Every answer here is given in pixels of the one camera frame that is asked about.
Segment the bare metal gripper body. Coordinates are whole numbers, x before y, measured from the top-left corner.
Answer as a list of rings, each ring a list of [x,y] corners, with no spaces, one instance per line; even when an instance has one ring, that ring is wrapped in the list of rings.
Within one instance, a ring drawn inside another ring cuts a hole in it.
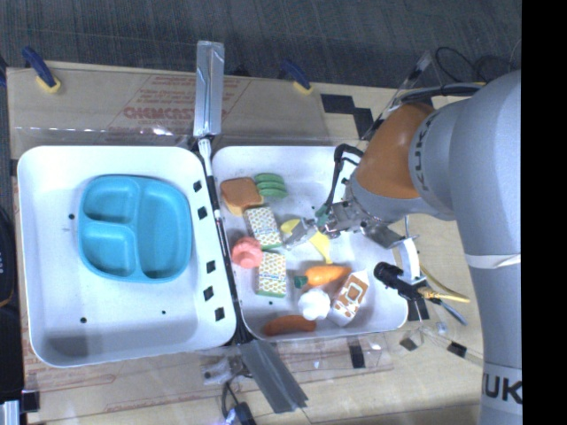
[[[329,238],[337,238],[344,232],[359,232],[361,224],[369,215],[352,200],[323,203],[312,218],[316,219],[317,231]]]

